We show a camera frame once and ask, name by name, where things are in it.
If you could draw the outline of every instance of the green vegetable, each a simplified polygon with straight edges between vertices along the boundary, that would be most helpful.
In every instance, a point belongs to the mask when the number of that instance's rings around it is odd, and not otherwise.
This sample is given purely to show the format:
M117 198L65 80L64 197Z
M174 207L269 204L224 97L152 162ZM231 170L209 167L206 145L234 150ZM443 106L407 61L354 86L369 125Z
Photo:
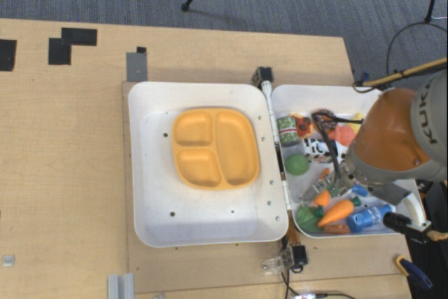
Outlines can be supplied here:
M305 232L321 232L322 228L317 226L319 220L314 216L315 207L300 207L297 212L297 224Z
M309 163L307 158L303 155L291 155L286 158L285 168L288 173L299 176L308 171Z

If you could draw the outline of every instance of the metal bracket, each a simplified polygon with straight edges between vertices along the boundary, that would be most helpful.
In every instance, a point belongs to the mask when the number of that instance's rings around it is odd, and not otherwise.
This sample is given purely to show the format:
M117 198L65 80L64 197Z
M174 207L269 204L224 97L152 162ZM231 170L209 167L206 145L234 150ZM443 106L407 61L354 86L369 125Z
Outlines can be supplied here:
M148 81L146 49L137 48L136 53L126 53L126 78L132 83Z
M123 276L110 274L107 280L108 299L135 299L134 275L132 273Z

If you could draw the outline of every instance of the food can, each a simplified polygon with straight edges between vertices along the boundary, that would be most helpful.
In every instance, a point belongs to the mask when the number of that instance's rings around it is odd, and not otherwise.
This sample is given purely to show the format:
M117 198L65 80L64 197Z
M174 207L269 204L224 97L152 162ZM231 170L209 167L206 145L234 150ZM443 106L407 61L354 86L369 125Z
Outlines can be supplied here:
M286 116L277 119L277 129L279 130L280 144L283 147L289 147L299 144L299 136L295 127L295 119L292 116Z

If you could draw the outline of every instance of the white plastic tray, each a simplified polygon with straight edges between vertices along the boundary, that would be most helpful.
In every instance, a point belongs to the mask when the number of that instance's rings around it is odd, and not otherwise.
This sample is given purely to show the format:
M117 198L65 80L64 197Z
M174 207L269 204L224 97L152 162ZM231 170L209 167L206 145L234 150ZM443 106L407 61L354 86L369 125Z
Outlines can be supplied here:
M353 118L357 113L367 115L370 107L374 104L380 91L372 91L365 94L359 94L349 87L341 86L310 86L310 85L282 85L277 87L272 93L272 106L277 118L287 116L291 113L300 113L302 115L310 115L319 109L329 109L337 116L345 118ZM290 148L282 148L282 156L286 159L292 153L301 153L301 146L293 146ZM303 193L308 189L310 183L318 179L325 167L331 168L331 164L311 163L309 170L302 176L293 176L286 172L286 179L290 189L291 206L296 216L298 211L298 200ZM419 193L415 181L399 180L396 181L399 186L412 191L420 201ZM361 197L362 205L356 207L354 213L366 207L383 205L385 202L373 197ZM399 204L396 207L398 213L410 216L407 207L404 204ZM325 238L341 235L331 235L324 232L306 232L303 233L310 237ZM353 235L383 235L393 234L396 232L390 230L382 224L374 227L365 228L360 233L352 233Z
M228 107L253 126L260 174L245 188L201 190L178 178L171 130L182 111ZM140 83L129 94L134 224L155 247L268 242L284 236L288 218L264 95L250 85Z

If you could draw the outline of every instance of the blue object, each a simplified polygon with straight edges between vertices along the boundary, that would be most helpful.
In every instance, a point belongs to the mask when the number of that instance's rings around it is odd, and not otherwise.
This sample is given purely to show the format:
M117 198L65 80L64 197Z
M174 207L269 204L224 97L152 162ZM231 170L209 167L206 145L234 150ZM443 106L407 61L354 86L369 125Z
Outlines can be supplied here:
M351 188L351 192L356 193L357 195L360 195L363 197L366 197L369 194L369 191L367 190L366 187L359 186L358 184L356 184L355 186L353 186Z
M352 232L361 232L366 227L372 227L383 221L384 214L393 211L393 207L385 204L382 207L370 207L347 217L347 224Z
M401 259L400 264L424 291L429 291L429 289L433 287L432 281L414 263L411 263L406 259Z

